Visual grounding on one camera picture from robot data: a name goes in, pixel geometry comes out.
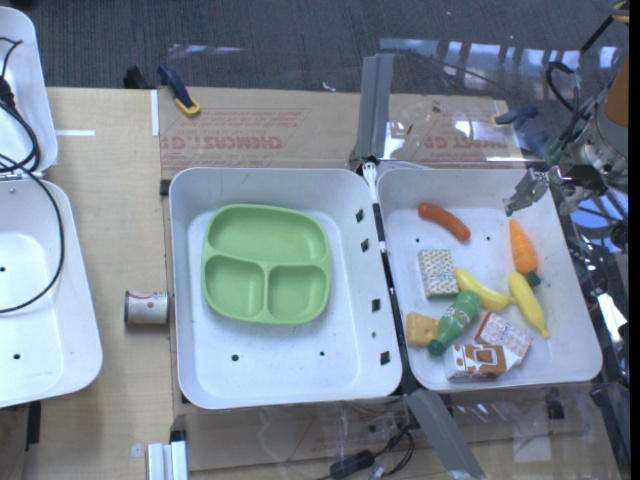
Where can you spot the orange and white carton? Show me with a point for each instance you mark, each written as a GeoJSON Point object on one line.
{"type": "Point", "coordinates": [505, 335]}

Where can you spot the orange carrot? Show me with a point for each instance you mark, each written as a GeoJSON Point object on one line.
{"type": "Point", "coordinates": [522, 250]}

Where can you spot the green divided plate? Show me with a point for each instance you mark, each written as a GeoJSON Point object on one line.
{"type": "Point", "coordinates": [265, 238]}

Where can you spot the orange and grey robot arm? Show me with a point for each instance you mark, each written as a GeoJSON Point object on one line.
{"type": "Point", "coordinates": [616, 98]}

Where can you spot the orange sausage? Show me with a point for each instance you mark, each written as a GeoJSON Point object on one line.
{"type": "Point", "coordinates": [444, 221]}

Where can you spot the brown and white carton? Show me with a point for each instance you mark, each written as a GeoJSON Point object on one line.
{"type": "Point", "coordinates": [475, 363]}

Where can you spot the orange and green patterned carton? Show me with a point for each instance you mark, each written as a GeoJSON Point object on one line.
{"type": "Point", "coordinates": [436, 273]}

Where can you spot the brown cardboard board red print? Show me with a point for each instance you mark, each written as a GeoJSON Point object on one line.
{"type": "Point", "coordinates": [310, 133]}

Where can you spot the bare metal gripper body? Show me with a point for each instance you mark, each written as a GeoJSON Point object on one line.
{"type": "Point", "coordinates": [587, 170]}

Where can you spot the yellow cheese wedge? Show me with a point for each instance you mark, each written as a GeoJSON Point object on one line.
{"type": "Point", "coordinates": [419, 329]}

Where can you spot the white plastic tray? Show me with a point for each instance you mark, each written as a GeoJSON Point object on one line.
{"type": "Point", "coordinates": [280, 358]}
{"type": "Point", "coordinates": [565, 328]}
{"type": "Point", "coordinates": [25, 93]}
{"type": "Point", "coordinates": [35, 318]}

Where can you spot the small white and orange can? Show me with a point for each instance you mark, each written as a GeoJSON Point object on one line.
{"type": "Point", "coordinates": [147, 308]}

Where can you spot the green bottle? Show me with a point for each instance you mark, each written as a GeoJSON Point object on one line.
{"type": "Point", "coordinates": [457, 318]}

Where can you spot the yellow banana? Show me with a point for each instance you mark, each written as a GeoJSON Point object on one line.
{"type": "Point", "coordinates": [482, 293]}
{"type": "Point", "coordinates": [529, 303]}

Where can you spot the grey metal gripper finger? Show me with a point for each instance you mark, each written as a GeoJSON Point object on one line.
{"type": "Point", "coordinates": [520, 193]}
{"type": "Point", "coordinates": [542, 185]}

